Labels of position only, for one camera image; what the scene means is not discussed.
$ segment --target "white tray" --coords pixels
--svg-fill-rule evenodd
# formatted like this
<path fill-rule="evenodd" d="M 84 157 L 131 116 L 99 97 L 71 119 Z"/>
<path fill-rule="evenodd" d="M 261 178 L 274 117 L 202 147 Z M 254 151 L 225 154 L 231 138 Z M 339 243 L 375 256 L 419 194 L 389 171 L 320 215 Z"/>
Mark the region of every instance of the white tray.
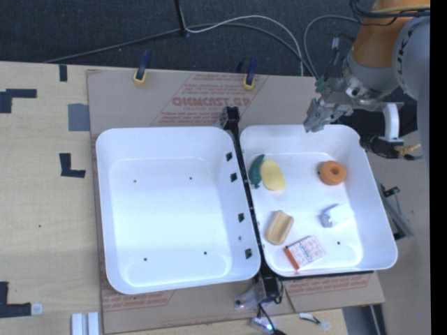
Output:
<path fill-rule="evenodd" d="M 261 257 L 233 141 L 216 127 L 124 128 L 96 142 L 105 268 L 137 294 L 241 281 Z"/>
<path fill-rule="evenodd" d="M 247 170 L 260 154 L 279 164 L 287 183 L 283 191 L 251 185 L 263 252 L 269 267 L 280 276 L 315 276 L 386 269 L 394 265 L 397 248 L 359 135 L 347 126 L 325 126 L 306 133 L 301 125 L 250 126 L 242 131 Z M 325 185 L 318 167 L 328 160 L 342 163 L 345 181 Z M 319 215 L 336 204 L 349 203 L 355 218 L 335 228 L 322 226 Z M 283 245 L 275 246 L 264 234 L 277 210 L 295 222 Z M 297 273 L 284 253 L 284 246 L 315 235 L 326 255 Z"/>

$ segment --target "black pole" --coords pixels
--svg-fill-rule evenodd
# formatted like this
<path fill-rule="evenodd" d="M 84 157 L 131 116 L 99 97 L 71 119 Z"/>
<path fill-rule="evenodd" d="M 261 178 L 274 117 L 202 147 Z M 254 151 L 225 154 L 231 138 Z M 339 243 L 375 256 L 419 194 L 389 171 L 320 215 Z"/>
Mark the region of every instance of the black pole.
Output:
<path fill-rule="evenodd" d="M 182 14 L 182 9 L 180 8 L 180 2 L 179 0 L 174 0 L 175 3 L 175 10 L 177 11 L 177 17 L 179 19 L 180 29 L 181 29 L 181 35 L 183 37 L 188 37 L 188 31 L 186 30 L 186 26 L 184 23 L 184 18 Z"/>

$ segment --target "white cable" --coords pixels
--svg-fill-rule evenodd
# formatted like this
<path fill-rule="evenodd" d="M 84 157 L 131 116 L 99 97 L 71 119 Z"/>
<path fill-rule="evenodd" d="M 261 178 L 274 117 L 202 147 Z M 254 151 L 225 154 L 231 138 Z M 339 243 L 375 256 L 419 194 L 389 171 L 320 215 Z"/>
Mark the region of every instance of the white cable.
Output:
<path fill-rule="evenodd" d="M 312 63 L 312 60 L 310 58 L 310 55 L 307 51 L 307 33 L 309 32 L 310 26 L 313 25 L 315 22 L 319 21 L 319 20 L 323 20 L 323 19 L 340 19 L 340 20 L 346 20 L 346 21 L 351 21 L 351 22 L 355 22 L 358 24 L 358 21 L 352 17 L 347 17 L 347 16 L 341 16 L 341 15 L 323 15 L 320 17 L 317 17 L 315 19 L 313 19 L 306 27 L 305 29 L 305 35 L 303 38 L 303 43 L 304 43 L 304 47 L 305 47 L 305 56 L 306 56 L 306 60 L 309 63 L 309 67 L 312 69 L 311 73 L 315 76 L 316 79 L 318 79 L 318 73 L 316 72 L 316 69 Z"/>
<path fill-rule="evenodd" d="M 209 31 L 209 30 L 216 29 L 217 27 L 220 27 L 220 26 L 225 25 L 225 24 L 229 24 L 229 23 L 234 22 L 234 21 L 244 20 L 244 19 L 254 19 L 254 18 L 255 19 L 268 20 L 268 21 L 273 22 L 274 24 L 278 25 L 283 30 L 285 30 L 289 34 L 289 36 L 292 38 L 293 42 L 295 43 L 296 50 L 298 52 L 298 55 L 300 56 L 300 59 L 302 58 L 300 46 L 298 45 L 298 41 L 296 40 L 295 36 L 281 22 L 278 22 L 278 21 L 276 21 L 276 20 L 274 20 L 274 19 L 272 19 L 270 17 L 267 17 L 267 16 L 262 16 L 262 15 L 239 16 L 239 17 L 234 17 L 233 19 L 222 21 L 222 22 L 220 22 L 218 24 L 215 24 L 213 26 L 207 27 L 206 29 L 190 30 L 190 29 L 186 28 L 186 30 L 188 32 L 190 32 L 191 34 L 201 34 L 202 32 L 206 32 L 206 31 Z M 300 68 L 301 68 L 301 77 L 302 77 L 304 75 L 304 71 L 303 71 L 303 65 L 302 65 L 301 61 L 300 61 Z"/>

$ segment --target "wooden surface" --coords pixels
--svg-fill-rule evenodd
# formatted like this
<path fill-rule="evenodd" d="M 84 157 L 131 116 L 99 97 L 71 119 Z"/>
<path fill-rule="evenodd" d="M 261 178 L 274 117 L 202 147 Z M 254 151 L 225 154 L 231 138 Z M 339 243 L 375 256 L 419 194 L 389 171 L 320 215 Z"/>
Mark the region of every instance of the wooden surface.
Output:
<path fill-rule="evenodd" d="M 101 312 L 90 134 L 68 131 L 68 105 L 87 104 L 85 66 L 0 63 L 0 91 L 37 89 L 0 114 L 0 281 L 9 304 L 41 303 L 43 314 L 0 319 L 0 334 L 69 334 L 72 313 Z M 84 179 L 61 177 L 59 153 Z M 327 334 L 347 334 L 341 310 L 321 311 Z M 272 318 L 286 334 L 321 334 L 297 314 Z M 248 320 L 132 334 L 257 334 Z"/>

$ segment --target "brown donut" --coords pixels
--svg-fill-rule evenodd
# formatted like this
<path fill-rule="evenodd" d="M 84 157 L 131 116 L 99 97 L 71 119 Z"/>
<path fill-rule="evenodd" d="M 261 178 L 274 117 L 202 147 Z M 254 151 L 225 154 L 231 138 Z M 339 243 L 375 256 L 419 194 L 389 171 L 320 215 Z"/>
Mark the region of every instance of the brown donut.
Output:
<path fill-rule="evenodd" d="M 346 178 L 345 167 L 337 161 L 326 161 L 320 167 L 320 179 L 327 185 L 338 185 Z"/>

